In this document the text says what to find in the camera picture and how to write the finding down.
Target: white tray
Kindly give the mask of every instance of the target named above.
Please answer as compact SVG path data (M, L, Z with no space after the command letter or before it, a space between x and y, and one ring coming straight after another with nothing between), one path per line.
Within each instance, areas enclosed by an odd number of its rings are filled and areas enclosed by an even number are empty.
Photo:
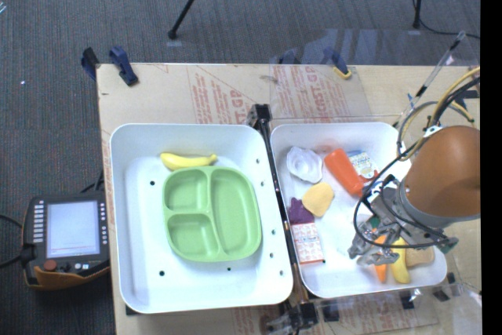
M397 135L395 128L382 122L285 124L276 127L271 133L271 148L286 210L292 197L300 199L311 186L295 178L287 169L286 156L292 146L311 149L322 158L339 147L347 152L366 151L376 167L382 169L396 156ZM409 161L398 162L384 176L392 173L402 179L410 166ZM347 250L355 236L353 216L358 199L341 187L324 164L322 181L332 186L335 198L326 214L315 218L326 262L300 265L302 281L311 293L323 298L344 297L433 286L445 278L446 259L436 248L433 263L409 269L412 278L409 284L396 282L390 272L387 273L387 282L381 283L373 266L362 267L357 264L357 259L351 260ZM370 211L361 206L358 222L370 216Z
M173 252L166 238L159 155L215 153L216 166L244 173L260 209L262 242L251 256L201 263ZM111 136L118 277L139 313L277 304L293 288L282 219L261 135L244 125L128 124Z

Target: blue clamp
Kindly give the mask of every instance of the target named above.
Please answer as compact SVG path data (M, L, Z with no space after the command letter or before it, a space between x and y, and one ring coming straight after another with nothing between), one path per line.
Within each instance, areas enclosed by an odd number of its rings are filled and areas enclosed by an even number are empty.
M127 53L121 46L111 48L110 57L113 64L120 67L119 74L128 86L138 81L138 77L134 74L131 63L129 63L129 59L127 58Z
M98 65L100 62L97 59L93 48L87 48L86 50L84 50L80 61L85 72L90 76L90 78L96 81L96 65Z
M324 58L322 59L323 63L326 63L327 60L331 60L336 68L333 70L343 79L347 79L352 75L352 72L348 69L345 64L344 58L336 52L333 48L325 48L323 50Z

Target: banana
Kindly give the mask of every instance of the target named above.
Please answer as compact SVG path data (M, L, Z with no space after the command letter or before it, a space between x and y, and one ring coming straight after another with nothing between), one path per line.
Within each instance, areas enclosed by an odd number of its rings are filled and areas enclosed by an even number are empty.
M392 245L404 246L406 244L403 238L397 239ZM391 265L391 272L394 279L399 283L410 283L408 268L406 267L406 249L392 249L394 253L399 254L399 258Z
M194 166L211 165L217 160L217 156L216 154L211 154L210 156L186 157L172 154L171 152L162 152L160 154L160 159L167 168L177 170Z

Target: purple object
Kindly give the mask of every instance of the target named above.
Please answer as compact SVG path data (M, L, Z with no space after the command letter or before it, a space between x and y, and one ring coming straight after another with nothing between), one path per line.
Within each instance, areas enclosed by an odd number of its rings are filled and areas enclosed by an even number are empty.
M288 211L289 223L294 224L311 224L314 222L315 217L312 213L304 207L301 200L294 197L291 198L291 206Z

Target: screen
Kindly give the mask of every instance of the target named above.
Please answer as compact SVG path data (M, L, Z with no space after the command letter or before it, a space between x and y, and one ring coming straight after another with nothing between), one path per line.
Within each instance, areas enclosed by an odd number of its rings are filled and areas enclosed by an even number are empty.
M49 204L47 258L100 252L97 200Z

